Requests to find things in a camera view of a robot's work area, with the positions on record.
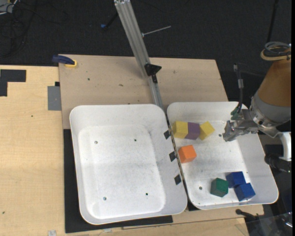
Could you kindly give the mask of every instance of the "black floor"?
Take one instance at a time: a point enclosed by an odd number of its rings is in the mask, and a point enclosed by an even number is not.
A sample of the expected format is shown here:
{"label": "black floor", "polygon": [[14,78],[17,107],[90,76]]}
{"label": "black floor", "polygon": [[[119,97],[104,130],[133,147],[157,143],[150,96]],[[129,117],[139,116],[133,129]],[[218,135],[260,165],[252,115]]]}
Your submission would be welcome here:
{"label": "black floor", "polygon": [[[21,0],[0,15],[0,64],[57,66],[55,54],[133,56],[119,17],[101,27],[116,13],[113,1]],[[216,60],[229,101],[239,98],[233,64],[255,73],[242,75],[247,107],[271,66],[260,58],[264,45],[291,43],[292,0],[131,2],[143,33],[171,26],[144,37],[150,57]]]}

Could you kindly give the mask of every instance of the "wooden board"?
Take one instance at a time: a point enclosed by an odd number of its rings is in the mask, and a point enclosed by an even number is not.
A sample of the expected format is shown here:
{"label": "wooden board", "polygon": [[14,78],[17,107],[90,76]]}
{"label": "wooden board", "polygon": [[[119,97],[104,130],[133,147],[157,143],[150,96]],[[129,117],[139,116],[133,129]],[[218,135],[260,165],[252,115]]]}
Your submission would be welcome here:
{"label": "wooden board", "polygon": [[[47,100],[47,87],[59,81],[59,69],[9,65],[0,65],[0,69],[27,71],[25,83],[8,83],[8,96],[0,97],[0,236],[46,236],[49,230],[56,230],[57,236],[66,235],[61,111],[48,111]],[[241,209],[263,214],[262,206],[241,206]],[[218,235],[224,231],[237,235],[234,223],[244,223],[242,216],[237,216],[239,220],[217,220],[234,217],[234,212],[235,208],[186,211],[173,216],[176,225],[116,228],[113,234],[193,235],[201,230],[207,232],[204,235],[212,235],[217,229]],[[212,221],[190,223],[197,220]],[[100,233],[103,230],[70,235]]]}
{"label": "wooden board", "polygon": [[[69,129],[71,110],[79,105],[153,103],[149,84],[134,57],[65,55],[75,68],[59,64],[62,122]],[[214,60],[151,58],[166,111],[173,102],[228,101]]]}

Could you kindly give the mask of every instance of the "black bracket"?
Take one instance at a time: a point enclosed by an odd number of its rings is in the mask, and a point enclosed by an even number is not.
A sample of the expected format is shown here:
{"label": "black bracket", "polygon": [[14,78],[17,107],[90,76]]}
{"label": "black bracket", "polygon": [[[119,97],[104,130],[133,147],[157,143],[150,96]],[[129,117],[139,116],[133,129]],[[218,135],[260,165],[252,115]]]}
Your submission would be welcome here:
{"label": "black bracket", "polygon": [[159,65],[145,64],[144,68],[146,69],[147,75],[152,76],[153,82],[157,83],[156,74],[162,67]]}

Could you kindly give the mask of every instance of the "purple cube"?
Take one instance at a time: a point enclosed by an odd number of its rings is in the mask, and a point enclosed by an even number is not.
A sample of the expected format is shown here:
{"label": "purple cube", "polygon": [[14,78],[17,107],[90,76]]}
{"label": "purple cube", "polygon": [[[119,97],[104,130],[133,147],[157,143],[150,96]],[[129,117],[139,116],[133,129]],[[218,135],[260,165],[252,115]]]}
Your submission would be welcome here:
{"label": "purple cube", "polygon": [[188,122],[188,135],[185,139],[196,140],[200,135],[200,125],[198,123]]}

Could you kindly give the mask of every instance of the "toy block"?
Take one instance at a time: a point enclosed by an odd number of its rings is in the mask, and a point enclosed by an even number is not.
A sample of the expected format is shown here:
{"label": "toy block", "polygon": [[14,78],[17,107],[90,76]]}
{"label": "toy block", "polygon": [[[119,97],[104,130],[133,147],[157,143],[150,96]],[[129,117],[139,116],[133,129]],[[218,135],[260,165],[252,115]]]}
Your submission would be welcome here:
{"label": "toy block", "polygon": [[221,178],[216,178],[211,183],[211,191],[212,195],[223,198],[228,193],[228,182]]}
{"label": "toy block", "polygon": [[188,135],[188,123],[184,121],[175,121],[172,127],[175,138],[185,138]]}
{"label": "toy block", "polygon": [[215,131],[215,129],[212,127],[211,123],[206,121],[205,123],[200,125],[200,139],[204,140],[206,137],[208,137],[210,134],[212,134]]}
{"label": "toy block", "polygon": [[196,151],[192,145],[183,146],[178,150],[178,155],[181,163],[191,162],[197,157]]}
{"label": "toy block", "polygon": [[251,183],[241,184],[237,186],[234,190],[239,201],[242,201],[244,199],[248,200],[256,195],[254,189],[251,186]]}
{"label": "toy block", "polygon": [[200,135],[200,125],[198,123],[188,122],[188,134],[185,139],[196,140]]}
{"label": "toy block", "polygon": [[240,184],[246,183],[245,176],[242,171],[229,173],[226,175],[226,180],[228,181],[229,188],[236,188]]}

